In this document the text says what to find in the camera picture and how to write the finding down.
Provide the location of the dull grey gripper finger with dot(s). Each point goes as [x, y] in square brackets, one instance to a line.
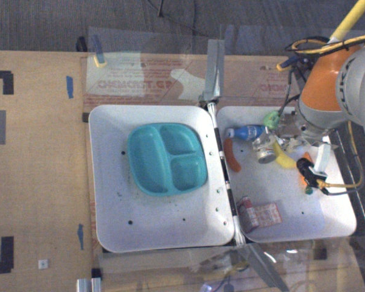
[289, 144]
[263, 141]

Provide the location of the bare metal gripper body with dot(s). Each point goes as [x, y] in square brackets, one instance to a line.
[292, 128]

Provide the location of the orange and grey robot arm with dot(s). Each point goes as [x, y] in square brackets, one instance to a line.
[325, 84]

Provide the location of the small silver can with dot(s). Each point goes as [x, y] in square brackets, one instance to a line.
[266, 156]

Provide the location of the yellow banana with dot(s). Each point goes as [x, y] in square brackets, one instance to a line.
[284, 160]

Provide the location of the blue plastic bottle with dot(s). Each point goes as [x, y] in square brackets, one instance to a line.
[249, 132]

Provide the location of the orange sausage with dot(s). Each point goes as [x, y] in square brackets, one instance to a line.
[232, 158]

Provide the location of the orange carrot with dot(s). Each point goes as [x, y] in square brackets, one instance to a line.
[302, 178]

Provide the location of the white plastic tray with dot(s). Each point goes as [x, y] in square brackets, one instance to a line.
[280, 190]
[158, 217]

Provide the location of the brown cardboard board red print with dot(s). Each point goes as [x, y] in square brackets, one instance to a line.
[240, 78]

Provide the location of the red and white carton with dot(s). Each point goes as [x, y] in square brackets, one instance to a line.
[255, 216]

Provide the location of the teal divided plate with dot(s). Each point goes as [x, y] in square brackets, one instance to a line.
[167, 160]

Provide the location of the black cylinder on white bracket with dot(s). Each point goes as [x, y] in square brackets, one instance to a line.
[310, 170]

